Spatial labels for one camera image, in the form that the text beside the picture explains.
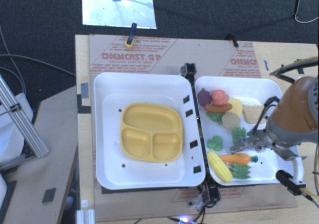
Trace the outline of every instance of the pink toy food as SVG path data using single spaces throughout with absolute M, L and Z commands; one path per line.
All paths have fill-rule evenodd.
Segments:
M 197 95 L 198 103 L 201 106 L 209 105 L 211 103 L 211 96 L 208 91 L 205 89 L 201 89 L 201 91 Z
M 224 106 L 228 101 L 228 95 L 223 90 L 213 91 L 211 98 L 213 100 L 213 104 L 217 106 Z

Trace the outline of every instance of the toy food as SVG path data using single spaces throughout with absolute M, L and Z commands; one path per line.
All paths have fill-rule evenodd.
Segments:
M 234 127 L 231 130 L 231 135 L 233 138 L 233 142 L 236 143 L 240 139 L 240 137 L 242 137 L 242 138 L 246 137 L 246 129 L 244 127 L 243 128 Z
M 243 106 L 243 114 L 245 117 L 245 121 L 249 124 L 257 123 L 261 112 L 263 111 L 263 106 Z M 260 121 L 260 124 L 264 123 L 266 120 L 263 118 Z
M 219 157 L 224 162 L 236 163 L 239 165 L 247 165 L 250 161 L 253 161 L 255 163 L 258 161 L 257 156 L 250 157 L 246 153 L 235 153 L 235 154 L 223 155 Z
M 239 164 L 233 163 L 231 165 L 230 172 L 234 178 L 248 179 L 250 178 L 250 176 L 248 175 L 250 173 L 249 169 L 250 169 L 250 166 L 248 165 L 239 165 Z
M 214 105 L 223 106 L 227 104 L 228 95 L 223 90 L 215 90 L 213 91 L 211 98 Z
M 224 112 L 206 112 L 207 116 L 213 121 L 218 123 L 219 125 L 222 125 L 221 118 L 225 114 Z
M 201 91 L 197 94 L 197 100 L 201 106 L 209 105 L 211 103 L 210 93 L 205 89 L 201 89 Z
M 233 129 L 234 127 L 239 126 L 239 117 L 232 112 L 225 113 L 221 118 L 221 121 L 223 126 L 227 129 Z
M 207 147 L 213 149 L 214 151 L 221 151 L 223 146 L 221 145 L 223 138 L 221 136 L 215 135 L 207 141 Z
M 232 109 L 232 105 L 231 104 L 225 104 L 224 106 L 205 105 L 204 109 L 207 112 L 226 112 Z
M 207 157 L 211 168 L 216 172 L 217 176 L 224 182 L 230 182 L 233 175 L 220 157 L 213 151 L 209 151 Z
M 233 106 L 228 112 L 235 113 L 238 117 L 243 113 L 243 104 L 239 99 L 229 98 L 227 103 Z

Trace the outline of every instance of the yellow toy food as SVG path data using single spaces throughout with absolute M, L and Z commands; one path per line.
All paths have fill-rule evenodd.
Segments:
M 215 171 L 218 177 L 224 182 L 230 182 L 233 175 L 220 157 L 213 151 L 209 151 L 207 157 L 211 168 Z
M 240 115 L 243 113 L 243 103 L 241 103 L 241 101 L 236 98 L 229 98 L 227 103 L 233 106 L 232 109 L 227 112 L 232 112 L 240 117 Z

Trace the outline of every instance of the beige round toy food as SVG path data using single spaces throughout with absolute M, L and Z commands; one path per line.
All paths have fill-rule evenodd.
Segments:
M 232 112 L 226 112 L 221 118 L 221 121 L 223 123 L 223 126 L 227 129 L 239 127 L 239 117 Z
M 240 115 L 243 113 L 243 104 L 241 103 L 241 101 L 236 98 L 229 98 L 227 103 L 233 106 L 232 109 L 227 112 L 232 112 L 240 117 Z
M 261 112 L 263 111 L 263 106 L 249 106 L 249 105 L 244 105 L 243 106 L 243 114 L 245 117 L 245 121 L 249 124 L 254 124 L 257 123 L 259 116 Z M 260 124 L 265 123 L 265 119 L 263 118 L 260 121 Z

